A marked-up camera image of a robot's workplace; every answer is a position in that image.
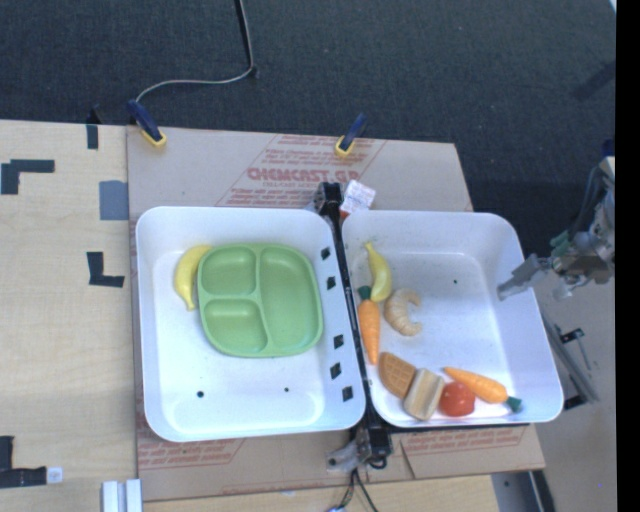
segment toy tomato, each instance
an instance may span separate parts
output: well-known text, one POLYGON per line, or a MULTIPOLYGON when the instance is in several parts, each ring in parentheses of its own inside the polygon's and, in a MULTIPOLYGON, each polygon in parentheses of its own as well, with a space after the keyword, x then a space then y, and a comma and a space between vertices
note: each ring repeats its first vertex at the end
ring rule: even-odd
POLYGON ((460 382, 446 384, 440 395, 440 411, 447 416, 466 416, 475 409, 476 396, 460 382))

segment clip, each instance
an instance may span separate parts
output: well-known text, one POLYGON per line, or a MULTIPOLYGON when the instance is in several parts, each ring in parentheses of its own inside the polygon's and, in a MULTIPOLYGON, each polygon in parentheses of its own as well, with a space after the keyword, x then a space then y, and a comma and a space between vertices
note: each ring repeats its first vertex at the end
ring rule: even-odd
POLYGON ((353 149, 353 143, 357 137, 360 137, 367 127, 367 116, 359 114, 356 120, 349 128, 349 131, 338 139, 334 147, 335 153, 339 157, 346 157, 353 149))
POLYGON ((127 102, 127 111, 136 120, 136 123, 142 128, 142 136, 147 139, 155 147, 164 146, 167 137, 158 129, 158 125, 151 117, 151 114, 140 103, 135 100, 127 102))

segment green plate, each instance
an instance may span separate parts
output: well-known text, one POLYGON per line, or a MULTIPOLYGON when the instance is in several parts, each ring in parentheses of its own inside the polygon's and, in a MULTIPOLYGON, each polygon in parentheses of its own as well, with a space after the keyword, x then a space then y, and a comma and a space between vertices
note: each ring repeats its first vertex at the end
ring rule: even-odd
POLYGON ((293 247, 215 247, 200 260, 197 279, 204 331, 225 354, 299 354, 322 334, 315 272, 309 259, 293 247))

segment cardboard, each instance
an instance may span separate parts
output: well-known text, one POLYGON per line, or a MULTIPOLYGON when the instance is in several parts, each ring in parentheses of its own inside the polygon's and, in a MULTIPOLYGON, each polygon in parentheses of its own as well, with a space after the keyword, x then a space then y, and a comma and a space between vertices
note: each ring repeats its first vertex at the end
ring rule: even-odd
MULTIPOLYGON (((150 145, 127 130, 131 287, 138 476, 146 501, 345 485, 325 456, 348 432, 171 443, 146 424, 140 376, 135 225, 155 206, 307 207, 324 181, 358 180, 376 190, 372 208, 471 211, 451 144, 358 139, 346 158, 332 137, 163 128, 167 144, 150 145)), ((394 452, 368 482, 389 482, 544 466, 535 428, 434 430, 392 436, 394 452)))

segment wooden surface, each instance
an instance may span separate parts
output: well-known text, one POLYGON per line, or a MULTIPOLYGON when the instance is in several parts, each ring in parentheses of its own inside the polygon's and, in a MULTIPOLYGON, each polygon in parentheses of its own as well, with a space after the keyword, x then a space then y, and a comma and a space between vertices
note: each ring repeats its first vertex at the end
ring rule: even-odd
MULTIPOLYGON (((103 221, 99 183, 126 181, 124 127, 0 121, 0 163, 55 160, 0 195, 0 435, 14 467, 61 466, 64 481, 0 490, 0 509, 100 510, 100 485, 136 477, 129 223, 103 221), (103 252, 123 288, 90 286, 103 252)), ((497 511, 488 476, 367 486, 381 511, 497 511)), ((327 510, 342 488, 147 503, 147 511, 327 510)), ((358 491, 349 511, 367 510, 358 491)))

